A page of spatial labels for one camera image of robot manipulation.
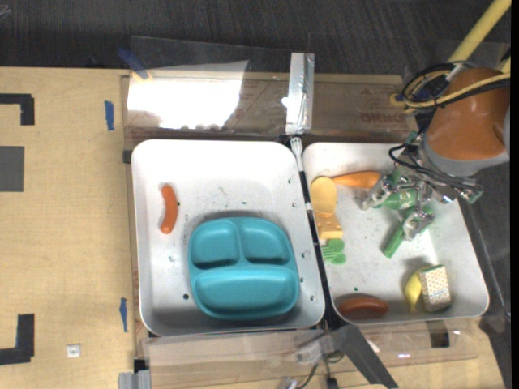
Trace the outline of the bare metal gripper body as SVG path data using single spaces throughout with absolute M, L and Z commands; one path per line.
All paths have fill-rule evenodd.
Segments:
M 409 179 L 394 171 L 389 178 L 391 194 L 387 208 L 424 207 L 431 201 L 431 188 L 424 181 Z

